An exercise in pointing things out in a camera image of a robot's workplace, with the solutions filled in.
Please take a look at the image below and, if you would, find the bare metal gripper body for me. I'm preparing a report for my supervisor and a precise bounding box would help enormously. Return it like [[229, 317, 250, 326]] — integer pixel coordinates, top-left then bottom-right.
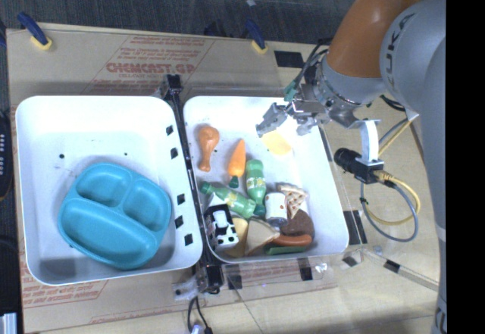
[[286, 69, 364, 130]]

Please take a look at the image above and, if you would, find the pale yellow cheese slice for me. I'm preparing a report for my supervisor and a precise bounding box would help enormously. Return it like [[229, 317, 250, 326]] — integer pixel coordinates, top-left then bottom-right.
[[261, 130, 293, 157]]

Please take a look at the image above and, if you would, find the orange carrot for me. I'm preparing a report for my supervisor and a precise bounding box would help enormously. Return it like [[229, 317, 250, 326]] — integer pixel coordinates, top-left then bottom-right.
[[227, 138, 247, 189]]

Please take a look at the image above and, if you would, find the white plastic tray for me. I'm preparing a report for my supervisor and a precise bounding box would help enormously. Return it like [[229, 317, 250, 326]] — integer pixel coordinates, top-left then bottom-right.
[[183, 95, 350, 264], [14, 95, 204, 287]]

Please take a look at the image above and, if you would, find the green bottle yellow label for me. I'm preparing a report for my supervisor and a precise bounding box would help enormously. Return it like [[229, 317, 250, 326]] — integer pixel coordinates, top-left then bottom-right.
[[245, 158, 268, 209]]

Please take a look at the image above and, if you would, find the orange chicken drumstick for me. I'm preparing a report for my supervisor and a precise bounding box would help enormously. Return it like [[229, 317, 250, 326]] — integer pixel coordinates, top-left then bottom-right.
[[197, 124, 221, 173]]

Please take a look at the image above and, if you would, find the pizza slice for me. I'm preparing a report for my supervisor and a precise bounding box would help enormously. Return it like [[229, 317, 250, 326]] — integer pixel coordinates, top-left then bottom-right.
[[276, 183, 308, 220]]

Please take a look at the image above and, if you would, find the white can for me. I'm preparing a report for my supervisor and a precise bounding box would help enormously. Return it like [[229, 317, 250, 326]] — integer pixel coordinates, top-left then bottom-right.
[[264, 191, 288, 224]]

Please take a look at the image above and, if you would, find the green bottle white label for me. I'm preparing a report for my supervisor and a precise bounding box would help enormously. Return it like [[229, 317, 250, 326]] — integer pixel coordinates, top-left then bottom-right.
[[199, 181, 266, 220]]

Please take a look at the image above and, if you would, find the brown biscuit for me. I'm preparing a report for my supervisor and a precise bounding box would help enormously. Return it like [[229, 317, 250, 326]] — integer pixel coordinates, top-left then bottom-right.
[[280, 208, 316, 239]]

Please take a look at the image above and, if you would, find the thin black rod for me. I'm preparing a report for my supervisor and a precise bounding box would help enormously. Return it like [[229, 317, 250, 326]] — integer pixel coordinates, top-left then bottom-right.
[[168, 92, 213, 269]]

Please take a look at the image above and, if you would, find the red-brown sausage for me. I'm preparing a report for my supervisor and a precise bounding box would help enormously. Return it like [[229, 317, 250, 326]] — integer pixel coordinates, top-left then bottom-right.
[[271, 233, 314, 248]]

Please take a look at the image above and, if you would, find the tan bread slice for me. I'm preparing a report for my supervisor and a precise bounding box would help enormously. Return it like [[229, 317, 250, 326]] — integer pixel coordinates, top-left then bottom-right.
[[244, 217, 281, 257]]

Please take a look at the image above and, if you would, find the yellow wedge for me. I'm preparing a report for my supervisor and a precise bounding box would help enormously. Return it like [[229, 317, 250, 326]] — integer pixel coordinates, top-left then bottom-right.
[[225, 215, 250, 259]]

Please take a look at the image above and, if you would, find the black and white milk carton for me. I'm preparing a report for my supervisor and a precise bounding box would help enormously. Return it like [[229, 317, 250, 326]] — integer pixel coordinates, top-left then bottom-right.
[[203, 204, 240, 252]]

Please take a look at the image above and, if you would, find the green flat piece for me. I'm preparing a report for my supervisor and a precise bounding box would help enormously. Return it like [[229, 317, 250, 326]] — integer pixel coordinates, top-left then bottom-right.
[[263, 242, 308, 256]]

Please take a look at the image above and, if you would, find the blue divided plate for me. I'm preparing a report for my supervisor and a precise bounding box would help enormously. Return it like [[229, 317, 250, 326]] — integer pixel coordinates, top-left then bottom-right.
[[57, 161, 174, 271]]

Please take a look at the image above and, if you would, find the brown cardboard board red print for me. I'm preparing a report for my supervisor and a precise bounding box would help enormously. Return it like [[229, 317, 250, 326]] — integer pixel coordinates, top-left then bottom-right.
[[5, 21, 367, 334]]

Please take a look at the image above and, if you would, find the black cylinder on white bracket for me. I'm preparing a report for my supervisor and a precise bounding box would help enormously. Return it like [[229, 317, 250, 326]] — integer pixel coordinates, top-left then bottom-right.
[[333, 119, 385, 185]]

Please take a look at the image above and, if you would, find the black block with thin wires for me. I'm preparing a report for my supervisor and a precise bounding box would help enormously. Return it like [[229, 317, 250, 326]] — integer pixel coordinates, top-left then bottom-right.
[[195, 263, 225, 294], [163, 73, 183, 99]]

